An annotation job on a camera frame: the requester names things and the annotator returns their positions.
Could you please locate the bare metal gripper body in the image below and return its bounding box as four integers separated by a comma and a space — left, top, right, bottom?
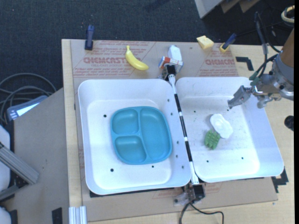
251, 72, 295, 102

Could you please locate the white fried egg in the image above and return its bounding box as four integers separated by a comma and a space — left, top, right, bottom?
209, 113, 234, 140

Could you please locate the white plastic tray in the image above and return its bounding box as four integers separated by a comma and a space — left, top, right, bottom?
174, 77, 285, 183
78, 78, 192, 195

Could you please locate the green ribbed pea pod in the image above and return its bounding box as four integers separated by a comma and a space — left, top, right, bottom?
204, 128, 221, 151

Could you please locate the thin black and white rod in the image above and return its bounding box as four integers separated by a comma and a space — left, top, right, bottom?
168, 74, 199, 185

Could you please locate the yellow cheese wedge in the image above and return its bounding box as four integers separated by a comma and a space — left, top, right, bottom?
196, 35, 215, 50

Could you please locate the small white bottle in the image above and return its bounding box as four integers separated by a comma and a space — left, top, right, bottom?
168, 45, 183, 61

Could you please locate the orange and white carton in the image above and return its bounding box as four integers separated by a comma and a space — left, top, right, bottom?
158, 56, 184, 69

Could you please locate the blue divided plate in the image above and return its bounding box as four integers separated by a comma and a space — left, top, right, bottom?
110, 106, 173, 166

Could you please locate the yellow banana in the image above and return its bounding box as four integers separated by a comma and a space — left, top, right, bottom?
125, 45, 150, 71

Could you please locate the brown cardboard board red print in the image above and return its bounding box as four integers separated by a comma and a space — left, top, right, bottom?
70, 40, 279, 223

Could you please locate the black block with thin wires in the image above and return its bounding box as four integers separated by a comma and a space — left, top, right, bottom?
184, 184, 206, 204
163, 63, 179, 80

